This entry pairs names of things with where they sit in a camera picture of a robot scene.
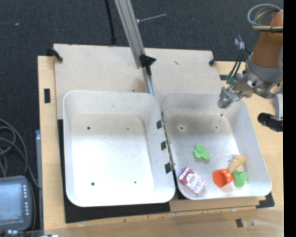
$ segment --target screen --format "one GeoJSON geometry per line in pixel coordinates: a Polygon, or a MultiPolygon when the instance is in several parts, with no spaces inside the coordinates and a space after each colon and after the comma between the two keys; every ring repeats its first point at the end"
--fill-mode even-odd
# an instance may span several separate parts
{"type": "Polygon", "coordinates": [[[22,223],[22,184],[0,184],[0,223],[22,223]]]}

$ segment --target black floor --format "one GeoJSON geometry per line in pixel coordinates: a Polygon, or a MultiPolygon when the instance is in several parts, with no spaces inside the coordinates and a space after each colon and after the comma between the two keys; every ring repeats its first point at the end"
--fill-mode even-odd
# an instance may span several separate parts
{"type": "MultiPolygon", "coordinates": [[[[127,46],[115,4],[109,3],[117,45],[127,46]]],[[[139,24],[145,47],[212,50],[216,60],[226,61],[237,57],[234,37],[240,35],[249,50],[254,47],[259,34],[246,14],[260,3],[284,8],[284,0],[132,0],[138,19],[167,14],[139,24]]],[[[104,0],[0,0],[0,118],[22,135],[35,174],[37,56],[54,43],[110,44],[104,0]]],[[[22,173],[17,153],[7,159],[8,175],[22,173]]]]}

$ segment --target green clover-shaped toy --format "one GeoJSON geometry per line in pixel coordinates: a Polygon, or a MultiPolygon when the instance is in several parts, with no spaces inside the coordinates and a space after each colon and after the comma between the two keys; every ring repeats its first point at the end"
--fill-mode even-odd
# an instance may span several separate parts
{"type": "Polygon", "coordinates": [[[245,185],[245,181],[247,181],[249,179],[248,173],[245,172],[245,171],[239,172],[239,171],[235,170],[232,173],[232,176],[235,179],[234,180],[234,183],[235,183],[235,186],[237,186],[237,187],[244,186],[245,185]]]}
{"type": "Polygon", "coordinates": [[[210,157],[209,152],[200,144],[195,145],[194,156],[195,158],[203,158],[204,160],[209,160],[210,157]]]}

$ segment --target wooden table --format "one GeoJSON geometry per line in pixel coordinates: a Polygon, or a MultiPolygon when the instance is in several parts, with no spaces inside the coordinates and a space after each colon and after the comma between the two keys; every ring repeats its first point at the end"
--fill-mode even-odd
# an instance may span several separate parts
{"type": "MultiPolygon", "coordinates": [[[[219,74],[227,75],[233,62],[216,62],[219,74]]],[[[64,236],[190,236],[203,233],[213,236],[282,236],[284,227],[283,133],[262,126],[257,117],[261,112],[274,113],[272,100],[258,96],[244,99],[272,181],[273,208],[256,209],[264,197],[231,201],[221,207],[215,201],[170,202],[171,212],[153,215],[116,217],[66,224],[59,152],[54,57],[38,57],[39,110],[43,176],[43,213],[46,234],[64,236]],[[44,90],[50,90],[50,103],[44,90]]]]}

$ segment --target small box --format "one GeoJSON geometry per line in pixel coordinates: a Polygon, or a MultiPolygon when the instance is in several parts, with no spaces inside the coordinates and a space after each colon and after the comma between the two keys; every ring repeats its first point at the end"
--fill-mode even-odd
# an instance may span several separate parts
{"type": "Polygon", "coordinates": [[[195,174],[189,167],[184,169],[183,173],[179,176],[179,181],[195,195],[199,195],[206,184],[206,181],[195,174]]]}

